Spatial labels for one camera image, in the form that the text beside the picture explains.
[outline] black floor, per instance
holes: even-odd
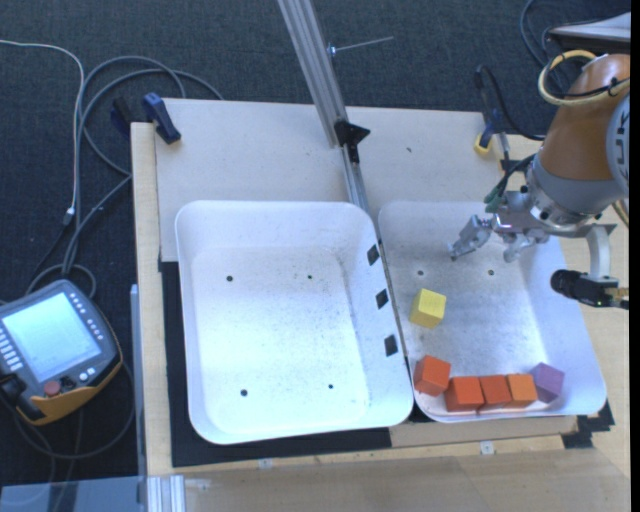
[[[554,108],[536,90],[540,62],[547,60],[540,47],[543,32],[627,12],[631,1],[318,0],[316,7],[325,36],[336,47],[393,37],[338,52],[335,69],[347,105],[479,111],[473,75],[484,64],[493,71],[519,128],[544,134]],[[540,62],[525,46],[521,27]],[[87,75],[109,59],[143,56],[208,81],[224,99],[311,102],[275,0],[3,0],[0,37],[62,47],[81,60]],[[558,49],[550,44],[548,51],[555,55]],[[65,261],[73,224],[55,242],[73,192],[72,119],[79,75],[69,56],[50,49],[0,44],[0,63],[0,300],[10,302],[27,292],[40,271]],[[107,65],[88,87],[84,107],[113,80],[156,67],[133,59]],[[558,81],[567,86],[575,69],[563,71]],[[215,97],[192,79],[184,83],[189,97]],[[110,121],[112,102],[122,97],[133,118],[145,120],[140,101],[151,91],[180,94],[167,74],[153,73],[124,81],[93,104],[87,129],[120,170],[99,158],[86,140],[81,146],[80,212],[90,220],[73,262],[95,276],[94,300],[128,362],[129,292],[136,282],[130,183],[91,212],[129,172],[127,139]],[[69,277],[88,287],[83,269],[74,267]],[[59,276],[54,268],[34,286]],[[74,414],[42,428],[42,434],[55,452],[93,452],[126,425],[131,400],[121,372],[82,417]],[[73,463],[57,460],[53,467],[0,407],[0,485],[132,475],[138,469],[135,454],[135,431],[129,428],[110,449]]]

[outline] white tray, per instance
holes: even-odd
[[[189,414],[203,438],[406,419],[412,385],[391,301],[378,307],[387,285],[380,258],[370,264],[376,234],[362,210],[195,201],[176,217],[176,240]]]
[[[558,240],[505,263],[505,244],[493,234],[477,251],[451,261],[447,244],[458,238],[482,203],[393,202],[379,215],[410,369],[430,354],[449,361],[451,375],[529,372],[543,361],[565,372],[562,394],[525,409],[449,413],[444,398],[414,391],[420,409],[441,422],[599,411],[606,387],[576,301],[551,289],[555,270],[566,268]],[[409,322],[415,294],[426,288],[447,297],[444,318],[433,329]]]

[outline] black hole in bin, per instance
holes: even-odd
[[[369,265],[373,265],[378,258],[380,257],[380,253],[378,252],[378,248],[375,245],[371,246],[371,249],[367,251],[367,258],[369,259]]]
[[[398,342],[393,334],[384,339],[384,350],[387,353],[387,357],[392,356],[398,351]]]
[[[378,309],[389,302],[389,295],[387,295],[387,290],[382,290],[378,295],[376,295],[376,302],[378,303]]]

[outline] yellow cube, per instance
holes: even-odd
[[[447,297],[422,288],[414,297],[409,320],[414,324],[433,329],[444,318]]]

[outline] toy block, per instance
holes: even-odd
[[[451,377],[444,392],[449,412],[474,412],[484,405],[480,379],[475,376]]]
[[[548,404],[558,398],[564,382],[563,371],[546,363],[540,363],[529,373],[533,376],[538,400]]]
[[[505,407],[520,409],[531,405],[538,399],[533,376],[528,373],[508,374],[507,384],[512,400]]]
[[[484,375],[479,377],[480,387],[484,396],[484,405],[481,411],[502,409],[511,402],[511,391],[504,375]]]
[[[424,356],[416,363],[413,387],[420,393],[439,396],[449,385],[451,363],[433,356]]]
[[[409,321],[433,329],[444,318],[446,302],[444,295],[422,288],[413,298]]]

